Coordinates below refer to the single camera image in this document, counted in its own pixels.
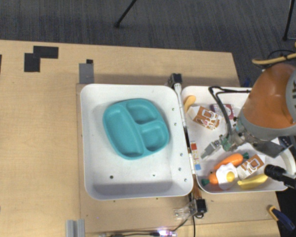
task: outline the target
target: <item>banana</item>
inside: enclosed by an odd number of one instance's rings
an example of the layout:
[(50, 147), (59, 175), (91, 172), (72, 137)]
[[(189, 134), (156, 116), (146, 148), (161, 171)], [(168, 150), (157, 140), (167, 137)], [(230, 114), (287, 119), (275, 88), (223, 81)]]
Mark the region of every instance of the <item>banana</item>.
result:
[(244, 190), (250, 190), (253, 189), (261, 184), (263, 184), (267, 180), (267, 175), (260, 174), (248, 179), (244, 179), (241, 181), (238, 181), (238, 185), (244, 189)]

